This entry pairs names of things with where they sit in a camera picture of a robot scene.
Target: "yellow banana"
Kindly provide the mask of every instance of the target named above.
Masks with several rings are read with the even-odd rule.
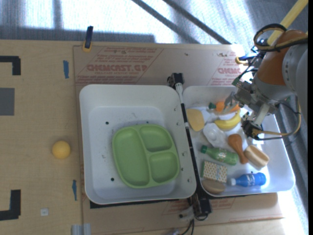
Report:
[[[228,131],[237,126],[237,124],[240,122],[241,117],[240,117],[240,110],[237,111],[236,115],[233,116],[231,119],[218,119],[215,120],[214,123],[223,131]]]

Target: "cardboard table surface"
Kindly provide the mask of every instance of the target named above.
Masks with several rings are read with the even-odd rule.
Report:
[[[13,114],[0,114],[0,234],[69,235],[72,225],[85,223],[90,223],[91,234],[97,235],[156,235],[166,234],[172,228],[183,232],[187,224],[176,220],[181,210],[175,208],[180,201],[85,211],[84,205],[88,203],[83,201],[81,187],[73,58],[73,47],[81,45],[81,42],[0,41],[1,57],[21,59],[20,75],[12,74],[12,63],[0,62],[0,89],[14,89],[10,90],[14,98],[9,100],[10,107],[14,101]],[[122,45],[212,48],[206,45]],[[56,159],[51,153],[58,140],[67,141],[71,147],[71,155],[64,160]],[[18,193],[17,197],[12,197],[14,192]],[[208,221],[195,222],[194,234],[251,234],[251,231],[254,235],[287,234],[286,227],[292,219],[283,212],[276,193],[213,200],[211,204],[213,212]],[[227,213],[236,218],[227,217]]]

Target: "white tray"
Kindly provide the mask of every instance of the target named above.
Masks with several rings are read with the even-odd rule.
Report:
[[[168,86],[87,85],[79,95],[85,191],[97,204],[182,199],[196,190],[178,94]],[[175,142],[180,173],[165,185],[135,189],[119,177],[112,154],[112,137],[122,127],[159,124]]]
[[[186,109],[205,109],[210,102],[216,103],[218,101],[224,101],[232,91],[236,91],[236,88],[191,86],[183,91],[183,100]],[[245,108],[242,109],[242,111],[244,114],[245,112],[250,110],[248,108]],[[277,121],[273,115],[266,116],[262,125],[264,130],[279,132]],[[248,145],[253,144],[269,156],[269,162],[267,166],[263,167],[262,169],[257,169],[251,163],[240,164],[240,162],[238,162],[236,165],[227,165],[225,163],[220,163],[210,158],[208,155],[200,152],[202,145],[212,147],[209,141],[204,136],[203,132],[195,132],[191,129],[190,133],[199,171],[201,171],[203,160],[207,160],[216,164],[225,165],[227,167],[227,178],[236,178],[244,173],[251,172],[262,172],[267,178],[267,182],[263,186],[254,186],[247,188],[241,186],[226,186],[225,191],[222,193],[208,194],[214,197],[226,197],[286,191],[293,188],[295,184],[295,176],[284,143],[281,139],[270,141],[256,141],[252,138],[247,139],[243,133],[240,123],[234,129],[225,132],[227,136],[234,133],[240,134],[243,138],[243,150]]]

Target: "yellow ball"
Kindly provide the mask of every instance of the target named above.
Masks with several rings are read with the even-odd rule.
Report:
[[[52,147],[52,154],[57,159],[66,159],[70,155],[70,146],[65,141],[57,141]]]

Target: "blue bottle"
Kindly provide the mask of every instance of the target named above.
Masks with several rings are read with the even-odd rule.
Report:
[[[239,178],[230,178],[228,184],[231,186],[262,186],[266,183],[266,177],[263,173],[248,173],[243,174]]]

